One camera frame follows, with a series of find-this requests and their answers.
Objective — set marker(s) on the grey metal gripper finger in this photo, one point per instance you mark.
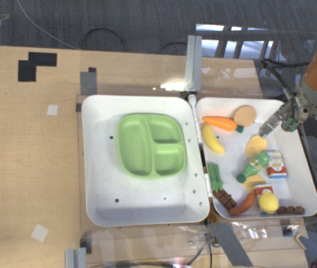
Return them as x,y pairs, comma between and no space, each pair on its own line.
267,131
263,128

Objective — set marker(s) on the pale wooden board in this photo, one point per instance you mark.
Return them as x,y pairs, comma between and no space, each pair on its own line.
147,74

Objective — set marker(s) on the yellow lemon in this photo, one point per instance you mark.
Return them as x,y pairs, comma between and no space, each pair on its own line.
268,202

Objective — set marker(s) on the orange sausage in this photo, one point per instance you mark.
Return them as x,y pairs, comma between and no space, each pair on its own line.
243,205

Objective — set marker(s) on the thin black and white rod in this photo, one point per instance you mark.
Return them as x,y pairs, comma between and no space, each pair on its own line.
196,121

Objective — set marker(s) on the red and white carton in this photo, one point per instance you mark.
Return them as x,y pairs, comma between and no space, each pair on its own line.
277,166

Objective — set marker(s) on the orange-yellow flat crisp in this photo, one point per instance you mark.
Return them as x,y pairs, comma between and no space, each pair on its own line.
254,147

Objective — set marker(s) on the red and white can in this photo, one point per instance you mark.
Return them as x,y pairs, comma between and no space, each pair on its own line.
261,189

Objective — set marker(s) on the orange carrot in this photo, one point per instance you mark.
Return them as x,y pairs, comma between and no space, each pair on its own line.
219,123

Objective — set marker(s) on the green divided plate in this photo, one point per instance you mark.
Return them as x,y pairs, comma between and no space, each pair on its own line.
134,147

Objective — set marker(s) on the green asparagus bunch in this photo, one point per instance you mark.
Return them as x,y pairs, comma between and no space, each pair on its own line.
214,177

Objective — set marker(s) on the brown chocolate bar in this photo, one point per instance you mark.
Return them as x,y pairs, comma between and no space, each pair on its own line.
291,210
225,200

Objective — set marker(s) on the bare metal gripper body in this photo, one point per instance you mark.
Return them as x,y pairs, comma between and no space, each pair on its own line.
279,114

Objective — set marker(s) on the green bottle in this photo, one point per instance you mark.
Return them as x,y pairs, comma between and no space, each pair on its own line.
253,166

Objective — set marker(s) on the yellow cheese slice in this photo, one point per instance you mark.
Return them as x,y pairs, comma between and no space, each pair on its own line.
254,181

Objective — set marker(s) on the white plastic tray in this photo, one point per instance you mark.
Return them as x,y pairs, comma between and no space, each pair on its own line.
105,188
295,177

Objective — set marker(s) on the tan round biscuit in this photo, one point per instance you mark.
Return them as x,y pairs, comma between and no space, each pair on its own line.
245,116

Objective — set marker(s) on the yellow banana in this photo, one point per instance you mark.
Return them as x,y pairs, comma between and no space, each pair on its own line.
212,139

